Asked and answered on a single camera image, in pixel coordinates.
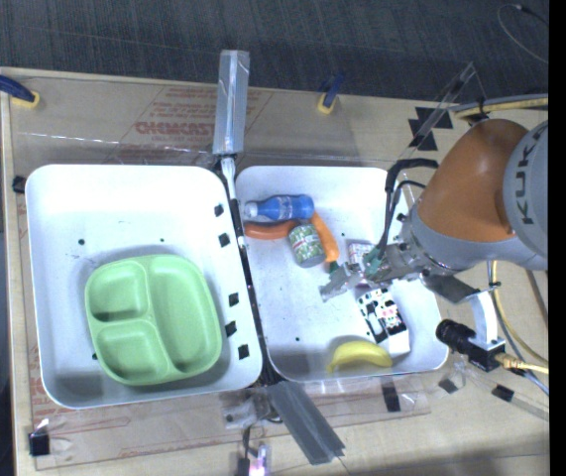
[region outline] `table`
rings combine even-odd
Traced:
[[[0,95],[16,473],[234,474],[242,450],[240,434],[223,429],[218,399],[198,403],[202,416],[196,408],[187,411],[192,403],[160,402],[146,410],[131,407],[127,416],[69,416],[66,426],[64,421],[57,426],[56,417],[63,415],[59,416],[57,405],[39,384],[25,204],[20,192],[22,179],[38,166],[51,163],[209,167],[215,86],[14,67],[3,67],[0,72],[39,90],[42,97],[39,106],[30,110]],[[280,161],[385,168],[408,148],[412,129],[435,107],[429,101],[339,95],[334,111],[324,115],[316,111],[318,97],[250,88],[245,138],[249,153],[239,160],[239,170],[254,163]],[[547,119],[545,111],[537,110],[510,110],[501,116],[528,129]],[[455,120],[450,113],[447,121],[433,129],[432,148],[437,150],[429,153],[442,157],[467,129],[466,122]],[[512,324],[530,346],[546,355],[546,275],[530,274],[506,263],[501,263],[499,274],[502,302]],[[475,287],[487,284],[484,267],[464,273],[462,279]],[[440,299],[439,308],[443,317],[472,323],[471,310],[464,304]],[[324,404],[318,401],[346,445],[345,456],[329,464],[310,466],[283,425],[255,431],[255,442],[270,447],[274,474],[386,474],[389,470],[404,476],[548,474],[548,421],[495,398],[490,390],[495,384],[506,386],[515,391],[520,404],[536,405],[543,411],[548,411],[548,398],[528,380],[503,369],[483,374],[467,368],[465,386],[444,393],[437,383],[452,374],[453,364],[460,367],[462,361],[452,356],[439,372],[395,378],[401,414],[391,415],[384,409],[375,417],[370,415],[364,408],[378,407],[382,397],[375,397],[377,393],[364,385],[360,412],[347,402],[346,393],[337,400],[328,396]],[[145,429],[155,427],[157,417],[170,418],[174,408],[180,411],[178,420],[167,419],[162,424],[166,439],[179,442],[145,443],[145,433],[156,434]],[[63,435],[55,441],[57,455],[34,457],[29,434],[44,418],[52,420],[53,432],[58,428]],[[211,437],[198,425],[207,420],[220,425]],[[136,444],[130,441],[132,427],[139,428]],[[194,433],[184,435],[186,430]],[[90,456],[106,449],[102,444],[121,449]]]

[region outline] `yellow banana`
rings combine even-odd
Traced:
[[[333,372],[335,367],[344,363],[366,361],[379,367],[391,367],[393,358],[384,347],[369,340],[354,340],[339,345],[333,353],[331,363],[326,367],[327,372]]]

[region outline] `gray floor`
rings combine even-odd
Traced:
[[[344,72],[343,93],[435,100],[472,61],[467,102],[548,91],[548,18],[549,0],[0,0],[0,65],[215,82],[241,49],[253,86]]]

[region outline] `transparent plastic sheet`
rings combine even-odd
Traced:
[[[39,91],[42,97],[33,112],[7,105],[16,177],[26,178],[47,164],[195,165],[207,169],[216,164],[211,154],[214,85],[21,69],[10,69],[8,75]],[[392,101],[396,114],[387,123],[385,100],[365,98],[364,105],[359,105],[356,97],[342,95],[326,117],[315,109],[318,100],[315,93],[250,88],[245,153],[237,158],[238,170],[276,164],[386,169],[404,150],[441,158],[454,139],[467,130],[461,122],[453,121],[449,127],[434,127],[436,149],[422,151],[412,144],[413,129],[438,107],[434,103]],[[414,111],[413,106],[425,111]],[[418,192],[411,191],[408,196],[414,201]],[[40,375],[24,196],[17,195],[16,203],[33,429],[47,421],[54,440],[52,455],[34,457],[36,468],[224,443],[238,446],[241,431],[228,427],[222,414],[227,397],[202,395],[80,411],[51,400]],[[440,309],[442,316],[457,314],[447,305],[441,304]],[[442,368],[431,374],[445,372]],[[434,376],[426,377],[434,381]],[[428,399],[438,398],[437,387],[422,384],[421,377],[333,381],[306,385],[306,390],[334,427],[374,423],[430,413]],[[392,396],[399,411],[387,408],[387,386],[396,390]],[[265,421],[252,435],[258,440],[288,435],[288,431],[282,424]]]

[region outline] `green plate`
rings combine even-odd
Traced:
[[[95,270],[84,292],[95,354],[131,386],[196,376],[221,354],[214,300],[198,268],[174,255],[124,259]]]

